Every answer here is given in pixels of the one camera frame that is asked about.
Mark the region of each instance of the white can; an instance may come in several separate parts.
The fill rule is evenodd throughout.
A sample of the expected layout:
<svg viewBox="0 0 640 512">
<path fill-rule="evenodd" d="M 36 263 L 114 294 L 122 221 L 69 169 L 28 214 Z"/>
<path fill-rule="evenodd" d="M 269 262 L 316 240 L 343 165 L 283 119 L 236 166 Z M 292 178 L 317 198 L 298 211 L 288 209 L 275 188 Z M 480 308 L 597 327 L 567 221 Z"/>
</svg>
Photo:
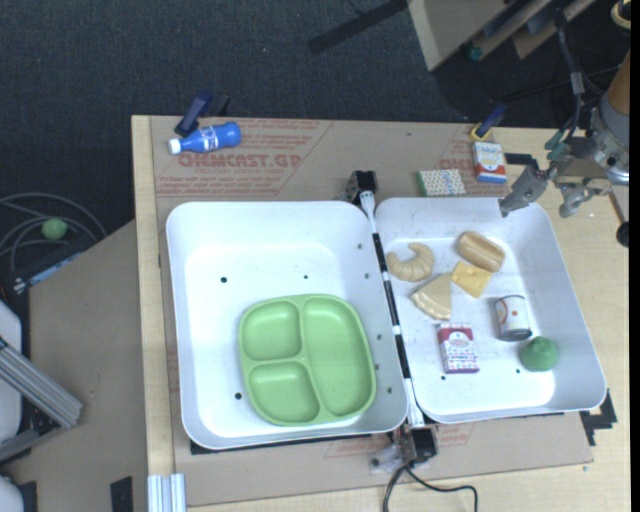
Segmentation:
<svg viewBox="0 0 640 512">
<path fill-rule="evenodd" d="M 506 295 L 495 302 L 495 308 L 501 340 L 518 341 L 531 336 L 527 303 L 522 295 Z"/>
</svg>

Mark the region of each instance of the yellow cheese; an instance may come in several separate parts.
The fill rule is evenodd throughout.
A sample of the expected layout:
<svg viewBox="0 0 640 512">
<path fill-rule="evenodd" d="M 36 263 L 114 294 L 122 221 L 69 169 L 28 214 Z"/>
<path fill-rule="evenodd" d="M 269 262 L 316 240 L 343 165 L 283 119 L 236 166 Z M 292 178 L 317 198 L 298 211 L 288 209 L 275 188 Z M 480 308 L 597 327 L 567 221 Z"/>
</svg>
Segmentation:
<svg viewBox="0 0 640 512">
<path fill-rule="evenodd" d="M 419 288 L 412 296 L 414 304 L 436 320 L 451 318 L 451 274 L 442 274 Z"/>
<path fill-rule="evenodd" d="M 491 272 L 464 261 L 459 262 L 451 274 L 451 280 L 476 299 L 482 295 L 490 279 Z"/>
</svg>

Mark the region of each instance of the black carpet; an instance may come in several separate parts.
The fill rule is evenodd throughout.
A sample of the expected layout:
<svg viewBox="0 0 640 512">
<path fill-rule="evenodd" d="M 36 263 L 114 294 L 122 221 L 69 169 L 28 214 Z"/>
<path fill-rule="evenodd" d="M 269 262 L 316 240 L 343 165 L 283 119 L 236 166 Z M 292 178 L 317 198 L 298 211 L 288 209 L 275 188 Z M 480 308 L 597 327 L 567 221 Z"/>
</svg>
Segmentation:
<svg viewBox="0 0 640 512">
<path fill-rule="evenodd" d="M 613 3 L 596 1 L 570 25 L 587 74 L 620 64 L 629 48 Z M 568 79 L 555 38 L 524 60 L 508 41 L 483 62 L 458 52 L 429 72 L 404 0 L 0 8 L 0 198 L 57 194 L 109 233 L 134 217 L 131 116 L 184 115 L 201 89 L 228 95 L 230 116 L 476 122 L 505 97 Z M 604 89 L 613 74 L 593 81 Z M 503 124 L 557 127 L 572 105 L 566 83 L 524 94 L 507 102 Z M 21 204 L 61 214 L 54 201 Z M 25 218 L 0 206 L 0 240 Z"/>
</svg>

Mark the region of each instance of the blue bottle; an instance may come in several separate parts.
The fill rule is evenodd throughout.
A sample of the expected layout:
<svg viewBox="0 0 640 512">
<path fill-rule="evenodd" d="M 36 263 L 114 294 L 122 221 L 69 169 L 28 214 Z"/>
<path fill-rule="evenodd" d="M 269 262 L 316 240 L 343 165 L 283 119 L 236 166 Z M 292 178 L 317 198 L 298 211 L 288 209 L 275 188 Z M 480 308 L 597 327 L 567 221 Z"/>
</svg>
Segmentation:
<svg viewBox="0 0 640 512">
<path fill-rule="evenodd" d="M 169 152 L 172 155 L 183 151 L 209 153 L 222 148 L 236 147 L 241 140 L 240 127 L 230 121 L 222 125 L 200 128 L 184 139 L 169 140 Z"/>
</svg>

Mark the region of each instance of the divided green plate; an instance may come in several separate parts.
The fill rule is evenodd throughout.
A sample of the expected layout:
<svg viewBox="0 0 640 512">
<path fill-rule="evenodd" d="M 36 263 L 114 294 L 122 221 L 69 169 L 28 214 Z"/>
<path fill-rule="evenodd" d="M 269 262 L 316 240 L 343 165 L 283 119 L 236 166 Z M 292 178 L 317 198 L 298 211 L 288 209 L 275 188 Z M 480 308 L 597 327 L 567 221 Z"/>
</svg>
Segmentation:
<svg viewBox="0 0 640 512">
<path fill-rule="evenodd" d="M 345 420 L 375 398 L 362 322 L 339 297 L 294 295 L 254 304 L 240 319 L 239 347 L 249 399 L 271 423 Z"/>
</svg>

